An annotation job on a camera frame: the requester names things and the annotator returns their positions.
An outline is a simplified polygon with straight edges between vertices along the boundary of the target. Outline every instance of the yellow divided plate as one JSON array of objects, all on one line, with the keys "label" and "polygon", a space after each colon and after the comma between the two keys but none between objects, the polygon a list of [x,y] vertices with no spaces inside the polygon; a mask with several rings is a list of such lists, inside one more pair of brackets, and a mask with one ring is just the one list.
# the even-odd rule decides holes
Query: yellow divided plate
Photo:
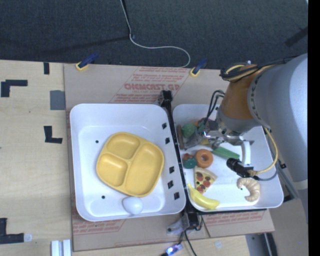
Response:
[{"label": "yellow divided plate", "polygon": [[118,132],[104,144],[96,173],[117,191],[145,197],[155,188],[164,162],[164,154],[155,144],[128,132]]}]

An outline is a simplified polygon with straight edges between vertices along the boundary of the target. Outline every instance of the pizza slice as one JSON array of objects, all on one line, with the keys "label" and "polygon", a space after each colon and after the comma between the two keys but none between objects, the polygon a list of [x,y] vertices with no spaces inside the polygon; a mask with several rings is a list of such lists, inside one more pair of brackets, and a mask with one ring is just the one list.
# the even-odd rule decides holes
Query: pizza slice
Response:
[{"label": "pizza slice", "polygon": [[194,187],[203,194],[208,190],[212,183],[217,179],[217,176],[204,168],[196,166],[194,169]]}]

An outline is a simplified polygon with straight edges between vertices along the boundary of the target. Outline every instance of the banana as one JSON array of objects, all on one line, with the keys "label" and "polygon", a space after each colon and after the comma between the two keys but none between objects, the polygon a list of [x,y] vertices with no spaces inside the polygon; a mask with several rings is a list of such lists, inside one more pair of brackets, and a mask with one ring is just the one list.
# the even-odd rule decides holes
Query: banana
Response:
[{"label": "banana", "polygon": [[190,183],[186,185],[189,188],[191,199],[201,207],[214,210],[220,204],[218,200],[209,199],[193,188]]}]

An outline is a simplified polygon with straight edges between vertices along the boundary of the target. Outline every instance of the cardboard sheet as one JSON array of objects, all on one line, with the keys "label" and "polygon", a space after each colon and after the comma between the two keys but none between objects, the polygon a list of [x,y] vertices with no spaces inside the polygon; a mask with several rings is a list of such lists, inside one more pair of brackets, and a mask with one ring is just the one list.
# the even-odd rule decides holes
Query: cardboard sheet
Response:
[{"label": "cardboard sheet", "polygon": [[[81,103],[154,103],[162,90],[171,90],[172,107],[179,104],[208,104],[212,93],[226,90],[228,83],[219,70],[189,75],[188,68],[136,67],[90,64],[78,71],[74,64],[64,65],[67,143],[72,201],[73,250],[93,250],[164,242],[175,242],[166,226],[179,214],[146,218],[90,222],[82,219],[75,207],[73,160],[70,140],[70,110]],[[189,234],[190,239],[218,238],[274,231],[268,210],[204,215],[204,227]]]}]

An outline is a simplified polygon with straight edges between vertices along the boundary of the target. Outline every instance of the table surface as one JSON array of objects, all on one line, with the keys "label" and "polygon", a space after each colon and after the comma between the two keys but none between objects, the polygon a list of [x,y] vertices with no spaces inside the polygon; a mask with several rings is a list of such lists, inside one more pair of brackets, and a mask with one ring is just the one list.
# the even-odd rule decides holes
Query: table surface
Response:
[{"label": "table surface", "polygon": [[[72,240],[66,111],[50,108],[50,91],[64,91],[62,63],[0,60],[0,81],[28,80],[0,97],[0,218],[7,234],[31,234],[32,241],[2,244],[4,255],[50,255],[53,240]],[[44,126],[62,143],[45,143]],[[175,255],[193,255],[186,241]],[[192,240],[197,255],[249,256],[244,235]],[[72,252],[72,255],[161,255],[172,243]]]}]

